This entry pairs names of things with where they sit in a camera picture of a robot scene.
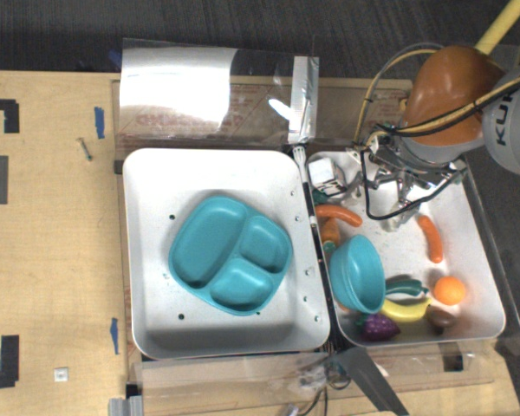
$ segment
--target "yellow tube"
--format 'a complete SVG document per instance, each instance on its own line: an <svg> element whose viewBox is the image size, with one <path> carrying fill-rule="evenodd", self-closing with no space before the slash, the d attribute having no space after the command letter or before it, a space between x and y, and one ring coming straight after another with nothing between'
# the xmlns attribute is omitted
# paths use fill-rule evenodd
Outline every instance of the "yellow tube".
<svg viewBox="0 0 520 416"><path fill-rule="evenodd" d="M510 0L479 40L476 49L490 54L520 17L520 0Z"/></svg>

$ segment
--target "orange fruit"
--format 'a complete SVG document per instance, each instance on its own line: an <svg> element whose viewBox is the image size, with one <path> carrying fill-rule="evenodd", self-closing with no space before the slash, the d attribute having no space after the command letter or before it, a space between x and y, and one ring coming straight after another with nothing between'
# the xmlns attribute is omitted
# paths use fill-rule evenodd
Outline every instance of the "orange fruit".
<svg viewBox="0 0 520 416"><path fill-rule="evenodd" d="M433 297L445 305L457 305L466 296L466 287L455 276L441 277L433 287Z"/></svg>

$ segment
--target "wooden surface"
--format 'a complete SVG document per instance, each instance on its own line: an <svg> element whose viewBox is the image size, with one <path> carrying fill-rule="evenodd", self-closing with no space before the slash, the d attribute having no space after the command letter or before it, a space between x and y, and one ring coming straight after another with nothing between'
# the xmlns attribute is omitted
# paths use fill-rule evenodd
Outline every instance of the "wooden surface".
<svg viewBox="0 0 520 416"><path fill-rule="evenodd" d="M4 134L9 203L0 205L0 336L20 336L20 379L0 390L0 415L107 414L124 395L127 345L118 192L113 172L112 80L119 75L0 72L0 98L20 104L19 134ZM106 117L98 140L94 107ZM94 159L85 160L82 137ZM118 319L120 354L110 335ZM400 393L413 414L514 415L517 397L491 352L483 385ZM68 367L69 381L54 382ZM281 407L239 410L275 415ZM366 398L329 414L373 412ZM311 414L322 414L322 406Z"/></svg>

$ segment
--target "orange sausage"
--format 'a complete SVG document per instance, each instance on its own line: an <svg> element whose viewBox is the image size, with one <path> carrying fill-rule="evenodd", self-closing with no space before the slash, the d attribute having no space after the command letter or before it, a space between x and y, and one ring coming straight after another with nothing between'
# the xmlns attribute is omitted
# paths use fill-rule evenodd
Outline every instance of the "orange sausage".
<svg viewBox="0 0 520 416"><path fill-rule="evenodd" d="M443 261L443 243L435 224L428 216L419 216L418 225L426 235L427 246L430 253L430 260L433 263Z"/></svg>
<svg viewBox="0 0 520 416"><path fill-rule="evenodd" d="M362 225L362 218L358 214L338 205L317 205L315 214L319 218L338 218L355 227Z"/></svg>

